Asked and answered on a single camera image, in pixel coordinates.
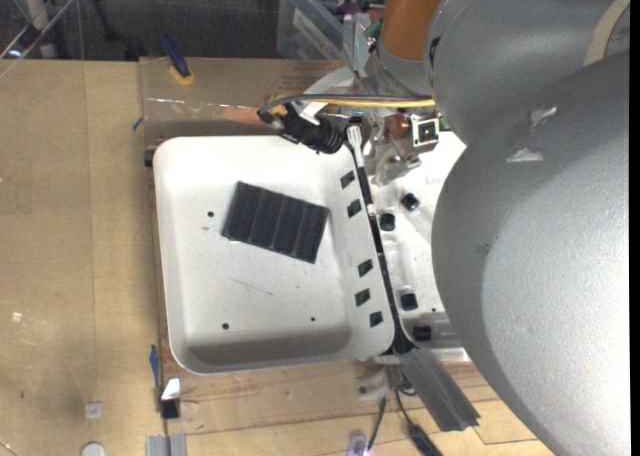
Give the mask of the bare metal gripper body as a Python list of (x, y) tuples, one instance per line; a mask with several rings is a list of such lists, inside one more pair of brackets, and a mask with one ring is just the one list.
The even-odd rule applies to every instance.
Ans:
[(390, 150), (399, 160), (413, 160), (417, 156), (411, 120), (399, 111), (383, 112), (373, 117), (370, 142), (377, 153)]

